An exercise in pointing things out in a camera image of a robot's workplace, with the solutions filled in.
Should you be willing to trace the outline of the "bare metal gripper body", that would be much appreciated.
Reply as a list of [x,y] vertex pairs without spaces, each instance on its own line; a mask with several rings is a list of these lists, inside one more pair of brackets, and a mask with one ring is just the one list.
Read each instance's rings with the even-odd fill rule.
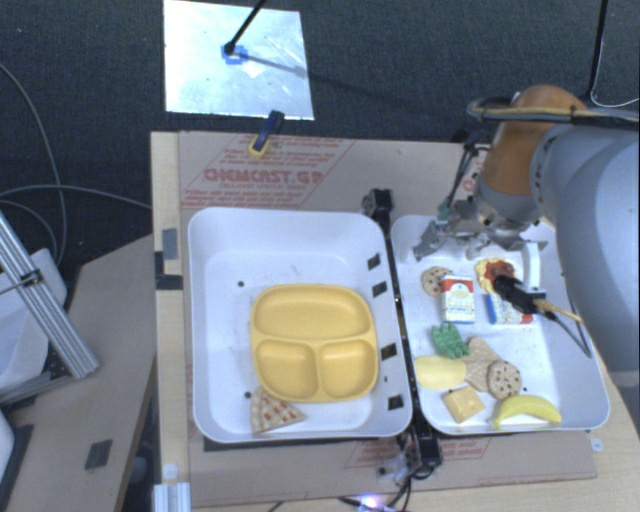
[[530,223],[508,219],[482,198],[456,200],[441,222],[440,234],[446,237],[477,241],[479,247],[495,243],[506,251],[521,250],[526,243],[544,249],[548,242],[522,237]]

